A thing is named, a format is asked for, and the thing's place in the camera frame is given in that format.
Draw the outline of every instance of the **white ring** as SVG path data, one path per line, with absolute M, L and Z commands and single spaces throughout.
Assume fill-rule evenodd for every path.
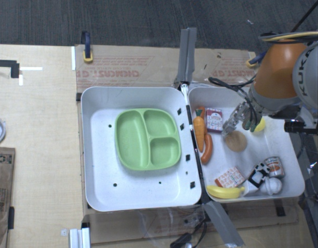
M 6 135 L 6 128 L 4 123 L 0 120 L 0 127 L 2 129 L 2 133 L 0 135 L 0 142 L 4 139 L 5 135 Z

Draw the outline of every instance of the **brown round object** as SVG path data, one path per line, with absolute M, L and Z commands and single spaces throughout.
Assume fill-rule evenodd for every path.
M 247 146 L 247 139 L 240 131 L 233 131 L 225 137 L 225 143 L 232 151 L 241 152 Z

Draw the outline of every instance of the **soup can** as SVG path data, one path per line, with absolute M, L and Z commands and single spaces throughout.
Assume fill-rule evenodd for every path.
M 270 168 L 269 177 L 282 178 L 285 176 L 282 161 L 278 156 L 269 157 L 264 163 Z

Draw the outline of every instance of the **light wood surface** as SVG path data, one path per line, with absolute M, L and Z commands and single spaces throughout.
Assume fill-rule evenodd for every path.
M 68 247 L 63 229 L 83 218 L 76 79 L 71 47 L 0 45 L 0 59 L 17 60 L 23 86 L 0 67 L 0 119 L 7 134 L 0 143 L 16 149 L 12 189 L 14 229 L 8 248 Z M 246 247 L 313 247 L 303 211 L 298 223 L 241 229 Z M 169 247 L 177 238 L 106 243 L 94 247 Z M 225 247 L 210 232 L 198 247 Z

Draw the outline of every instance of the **toy banana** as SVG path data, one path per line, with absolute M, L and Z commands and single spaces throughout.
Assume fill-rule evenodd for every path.
M 217 198 L 238 198 L 241 194 L 241 192 L 243 192 L 245 190 L 244 187 L 240 187 L 240 188 L 222 188 L 222 187 L 218 187 L 216 185 L 208 185 L 207 187 L 207 192 Z

